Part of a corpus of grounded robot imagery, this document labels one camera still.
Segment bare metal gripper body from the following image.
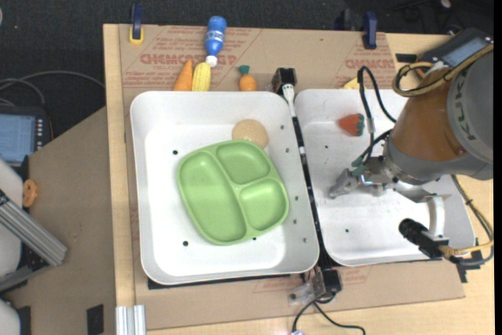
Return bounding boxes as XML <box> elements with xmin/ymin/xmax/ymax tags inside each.
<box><xmin>351</xmin><ymin>155</ymin><xmax>427</xmax><ymax>202</ymax></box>

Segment white plastic tray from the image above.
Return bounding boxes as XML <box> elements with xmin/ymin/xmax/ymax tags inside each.
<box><xmin>293</xmin><ymin>87</ymin><xmax>478</xmax><ymax>268</ymax></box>
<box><xmin>129</xmin><ymin>89</ymin><xmax>321</xmax><ymax>286</ymax></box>

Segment thin black and white rod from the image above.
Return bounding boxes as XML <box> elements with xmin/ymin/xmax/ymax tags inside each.
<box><xmin>281</xmin><ymin>83</ymin><xmax>327</xmax><ymax>270</ymax></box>

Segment red strawberry green leaves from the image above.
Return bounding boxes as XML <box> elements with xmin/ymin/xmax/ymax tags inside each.
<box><xmin>337</xmin><ymin>112</ymin><xmax>366</xmax><ymax>137</ymax></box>

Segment beige round bread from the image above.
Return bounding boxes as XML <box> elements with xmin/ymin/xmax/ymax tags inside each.
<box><xmin>231</xmin><ymin>118</ymin><xmax>270</xmax><ymax>151</ymax></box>

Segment green divided plate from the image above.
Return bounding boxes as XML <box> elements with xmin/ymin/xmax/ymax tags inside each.
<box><xmin>175</xmin><ymin>139</ymin><xmax>291</xmax><ymax>246</ymax></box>

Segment brown cardboard board red print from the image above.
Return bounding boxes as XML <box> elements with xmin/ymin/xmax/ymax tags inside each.
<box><xmin>117</xmin><ymin>24</ymin><xmax>467</xmax><ymax>331</ymax></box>

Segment orange carrot green top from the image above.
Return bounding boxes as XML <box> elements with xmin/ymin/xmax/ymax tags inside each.
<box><xmin>238</xmin><ymin>64</ymin><xmax>259</xmax><ymax>93</ymax></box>

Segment yellow corn cob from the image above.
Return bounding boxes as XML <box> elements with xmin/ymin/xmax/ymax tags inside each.
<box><xmin>191</xmin><ymin>61</ymin><xmax>213</xmax><ymax>93</ymax></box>

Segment plain orange carrot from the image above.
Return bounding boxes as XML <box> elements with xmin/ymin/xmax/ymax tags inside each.
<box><xmin>172</xmin><ymin>59</ymin><xmax>195</xmax><ymax>93</ymax></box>

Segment blue bottle white cap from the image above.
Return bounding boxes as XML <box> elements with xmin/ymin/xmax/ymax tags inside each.
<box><xmin>203</xmin><ymin>15</ymin><xmax>228</xmax><ymax>68</ymax></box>

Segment orange pretzel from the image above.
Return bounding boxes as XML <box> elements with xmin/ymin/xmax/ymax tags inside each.
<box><xmin>22</xmin><ymin>179</ymin><xmax>39</xmax><ymax>209</ymax></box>

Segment black cylinder on white bracket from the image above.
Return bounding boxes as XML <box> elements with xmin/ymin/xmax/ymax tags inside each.
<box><xmin>398</xmin><ymin>193</ymin><xmax>453</xmax><ymax>260</ymax></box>

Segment black block with thin wires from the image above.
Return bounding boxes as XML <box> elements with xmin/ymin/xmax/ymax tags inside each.
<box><xmin>318</xmin><ymin>268</ymin><xmax>344</xmax><ymax>295</ymax></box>
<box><xmin>272</xmin><ymin>67</ymin><xmax>298</xmax><ymax>96</ymax></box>

